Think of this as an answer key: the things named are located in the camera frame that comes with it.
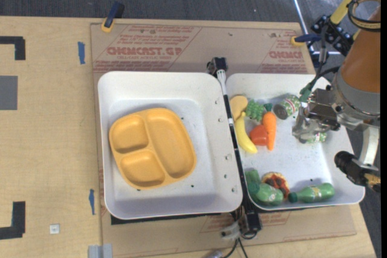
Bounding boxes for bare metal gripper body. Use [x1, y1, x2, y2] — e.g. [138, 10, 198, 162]
[304, 88, 344, 131]

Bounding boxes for green and white packet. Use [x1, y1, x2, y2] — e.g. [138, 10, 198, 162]
[302, 131, 328, 144]

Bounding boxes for green and white can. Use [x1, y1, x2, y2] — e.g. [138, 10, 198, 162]
[273, 94, 302, 120]

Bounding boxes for orange carrot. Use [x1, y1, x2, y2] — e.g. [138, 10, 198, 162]
[262, 103, 278, 152]

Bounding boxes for white plastic tray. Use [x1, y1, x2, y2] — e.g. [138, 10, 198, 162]
[97, 71, 244, 220]
[225, 73, 366, 211]

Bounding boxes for orange-red pepper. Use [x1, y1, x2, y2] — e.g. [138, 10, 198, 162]
[249, 124, 270, 147]

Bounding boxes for green grapes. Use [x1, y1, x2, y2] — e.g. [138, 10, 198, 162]
[245, 99, 265, 123]

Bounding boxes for yellow banana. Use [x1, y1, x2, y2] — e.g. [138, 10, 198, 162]
[235, 111, 259, 155]

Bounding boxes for pizza slice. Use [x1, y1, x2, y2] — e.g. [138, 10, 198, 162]
[261, 172, 291, 199]

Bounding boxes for green bottle with yellow label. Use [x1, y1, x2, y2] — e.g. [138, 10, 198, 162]
[287, 182, 336, 204]

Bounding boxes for tan bread slice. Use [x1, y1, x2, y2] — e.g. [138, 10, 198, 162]
[229, 95, 249, 122]

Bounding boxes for thin black and white rod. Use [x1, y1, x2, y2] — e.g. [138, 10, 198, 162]
[216, 68, 248, 210]

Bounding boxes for green broccoli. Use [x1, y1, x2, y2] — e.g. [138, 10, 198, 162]
[244, 169, 261, 192]

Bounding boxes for green bottle with white label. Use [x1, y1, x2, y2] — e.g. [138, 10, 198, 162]
[247, 182, 285, 207]

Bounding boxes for orange divided plate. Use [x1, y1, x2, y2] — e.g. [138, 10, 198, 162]
[108, 108, 198, 190]

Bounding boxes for brown cardboard board, red print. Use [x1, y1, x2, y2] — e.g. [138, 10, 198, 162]
[89, 22, 358, 253]

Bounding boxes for black cylinder on white bracket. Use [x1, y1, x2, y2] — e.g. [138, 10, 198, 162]
[334, 125, 381, 191]

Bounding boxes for black block with thin wires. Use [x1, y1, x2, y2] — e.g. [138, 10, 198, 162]
[241, 210, 262, 236]
[207, 56, 228, 74]

